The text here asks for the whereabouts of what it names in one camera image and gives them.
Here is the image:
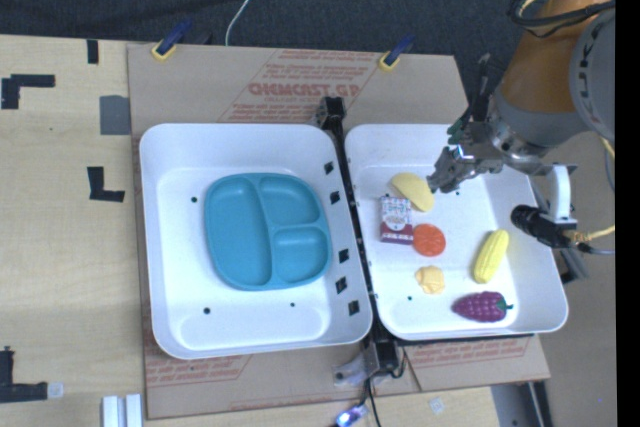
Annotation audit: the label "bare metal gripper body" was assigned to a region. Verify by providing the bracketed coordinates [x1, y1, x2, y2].
[452, 121, 552, 177]

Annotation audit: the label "yellow toy banana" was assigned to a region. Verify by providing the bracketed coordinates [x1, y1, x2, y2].
[389, 171, 436, 214]

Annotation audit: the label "orange toy fruit slice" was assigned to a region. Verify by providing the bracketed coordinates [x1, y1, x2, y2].
[411, 223, 447, 259]

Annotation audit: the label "red and white small carton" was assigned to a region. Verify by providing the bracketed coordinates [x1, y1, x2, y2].
[378, 194, 416, 246]

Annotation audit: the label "yellow toy corn cob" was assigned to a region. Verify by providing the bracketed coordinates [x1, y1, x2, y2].
[472, 228, 511, 285]

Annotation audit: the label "thin black and white rod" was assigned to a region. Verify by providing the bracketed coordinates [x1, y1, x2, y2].
[327, 124, 390, 352]

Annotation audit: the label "pale yellow toy biscuit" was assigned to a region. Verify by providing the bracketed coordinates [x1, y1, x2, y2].
[414, 265, 447, 296]

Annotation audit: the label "white plastic tray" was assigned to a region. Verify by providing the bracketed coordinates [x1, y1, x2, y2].
[343, 122, 570, 343]
[138, 122, 374, 361]

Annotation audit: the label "purple toy grapes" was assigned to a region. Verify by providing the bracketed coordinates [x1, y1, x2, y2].
[451, 291, 515, 324]

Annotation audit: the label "blue divided plate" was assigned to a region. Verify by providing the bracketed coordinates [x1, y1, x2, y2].
[202, 172, 333, 292]

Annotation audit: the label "brown cardboard board red print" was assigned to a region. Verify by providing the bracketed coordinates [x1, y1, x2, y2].
[125, 43, 552, 421]

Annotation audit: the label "black cylinder on white bracket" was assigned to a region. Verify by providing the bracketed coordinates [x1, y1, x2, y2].
[510, 163, 579, 249]

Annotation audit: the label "black block with thin wires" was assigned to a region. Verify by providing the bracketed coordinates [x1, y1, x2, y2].
[371, 337, 402, 375]
[316, 95, 348, 132]

